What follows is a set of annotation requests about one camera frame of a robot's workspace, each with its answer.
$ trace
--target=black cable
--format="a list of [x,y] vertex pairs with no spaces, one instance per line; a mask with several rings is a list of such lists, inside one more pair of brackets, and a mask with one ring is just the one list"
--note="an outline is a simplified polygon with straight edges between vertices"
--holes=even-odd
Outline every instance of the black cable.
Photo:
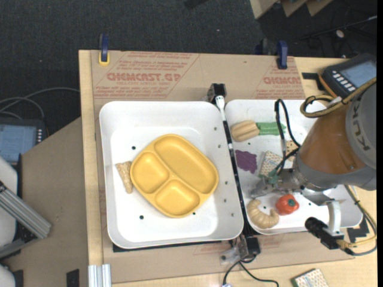
[[251,261],[253,261],[255,259],[255,257],[250,260],[250,261],[237,261],[235,262],[229,269],[228,271],[226,271],[225,273],[225,276],[223,277],[223,282],[222,282],[222,285],[224,286],[226,284],[226,279],[230,273],[230,271],[232,271],[232,269],[236,266],[236,265],[240,265],[248,275],[250,275],[254,280],[258,280],[259,282],[266,282],[266,283],[274,283],[276,284],[276,287],[279,287],[279,283],[276,281],[276,280],[269,280],[269,279],[259,279],[258,277],[256,277],[255,275],[251,274],[249,270],[247,270],[247,268],[243,265],[243,262],[244,263],[249,263]]
[[275,168],[277,175],[279,175],[282,172],[282,169],[284,168],[286,160],[288,158],[290,158],[292,155],[295,155],[295,153],[297,153],[298,149],[300,148],[300,143],[298,143],[298,141],[294,138],[294,135],[293,135],[293,133],[291,131],[290,119],[288,117],[288,112],[287,112],[286,105],[285,105],[285,103],[283,102],[282,99],[278,99],[274,103],[274,111],[275,111],[275,121],[276,121],[276,125],[278,126],[278,131],[279,131],[279,135],[281,137],[281,140],[283,142],[285,142],[285,136],[284,136],[284,133],[283,133],[283,129],[282,129],[282,125],[281,125],[281,120],[280,120],[280,115],[279,115],[279,104],[282,105],[284,113],[285,113],[286,127],[287,127],[288,134],[290,135],[291,140],[297,145],[298,148],[293,150],[292,152],[290,152],[289,154],[286,155],[286,148],[284,146],[284,148],[282,149],[282,160],[277,165],[277,167]]
[[246,271],[247,274],[249,274],[254,280],[258,280],[259,282],[266,282],[266,283],[274,283],[276,284],[276,287],[279,287],[279,283],[276,280],[266,280],[266,279],[259,279],[258,277],[252,275],[249,270],[246,269],[246,267],[242,264],[242,262],[239,262],[239,265]]
[[[287,126],[287,130],[288,130],[288,134],[290,135],[291,140],[292,140],[298,147],[300,147],[300,143],[298,143],[298,141],[294,138],[293,133],[291,132],[290,119],[289,119],[289,117],[288,117],[288,112],[287,112],[286,105],[285,105],[285,103],[283,102],[282,99],[278,99],[278,100],[275,102],[275,107],[274,107],[274,108],[275,108],[275,111],[276,111],[276,113],[279,112],[279,104],[282,104],[283,110],[284,110],[284,112],[285,112],[286,126]],[[277,119],[276,123],[277,123],[277,124],[279,123],[279,126],[278,126],[279,133],[282,133],[282,134],[283,134],[282,127],[280,126],[279,113],[278,113],[278,119]]]
[[346,252],[348,255],[351,255],[351,256],[363,256],[363,255],[367,255],[367,254],[370,254],[370,253],[374,252],[377,248],[378,248],[378,241],[376,240],[376,241],[375,241],[375,247],[372,248],[372,249],[369,250],[369,251],[362,252],[362,253],[356,253],[356,252],[354,252],[353,250],[347,248],[347,249],[345,249],[345,252]]
[[[362,10],[356,10],[355,8],[352,8],[350,6],[350,4],[347,3],[346,1],[344,1],[344,0],[341,0],[341,1],[346,4],[346,7],[339,7],[333,13],[333,16],[332,16],[332,19],[331,19],[331,25],[330,25],[331,29],[335,28],[334,27],[335,17],[337,15],[337,13],[339,12],[339,10],[341,10],[341,9],[345,9],[345,12],[343,14],[343,17],[344,17],[343,26],[347,26],[349,24],[349,22],[351,21],[351,18],[355,17],[355,13],[359,13],[359,14],[362,14],[364,16],[369,16],[369,19],[373,17],[373,16],[371,17],[371,13],[370,12],[365,12],[365,11],[362,11]],[[369,22],[370,22],[370,20],[366,20],[366,23],[362,27],[360,27],[359,29],[363,30],[367,26],[367,24]],[[354,27],[353,26],[349,26],[349,27],[344,28],[344,29],[342,29],[342,28],[339,28],[339,29],[340,30],[350,30],[350,31],[352,31],[354,29]],[[358,54],[351,47],[351,45],[349,44],[347,38],[343,39],[343,41],[341,42],[340,46],[338,46],[338,49],[335,48],[335,42],[336,41],[332,38],[331,39],[331,43],[332,43],[332,48],[333,48],[333,52],[334,52],[335,57],[345,57],[346,56],[346,54],[342,54],[342,49],[343,49],[344,45],[347,45],[347,47],[349,48],[352,56],[355,56],[356,54]]]

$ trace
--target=gray carpet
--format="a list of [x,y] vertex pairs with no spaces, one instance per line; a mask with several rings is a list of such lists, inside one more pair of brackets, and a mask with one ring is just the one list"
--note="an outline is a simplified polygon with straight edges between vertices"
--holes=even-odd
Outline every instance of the gray carpet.
[[[344,42],[325,34],[310,44],[299,37],[376,13],[377,0],[335,0],[313,17],[302,7],[287,18],[276,5],[258,20],[249,0],[0,0],[0,101],[44,88],[78,88],[78,50],[97,49],[100,33],[109,35],[113,50],[253,54],[267,38],[286,41],[293,56],[349,57],[376,55],[376,37],[347,31]],[[376,35],[376,20],[358,28]],[[33,100],[51,133],[80,115],[74,92]],[[8,111],[39,118],[30,103]]]

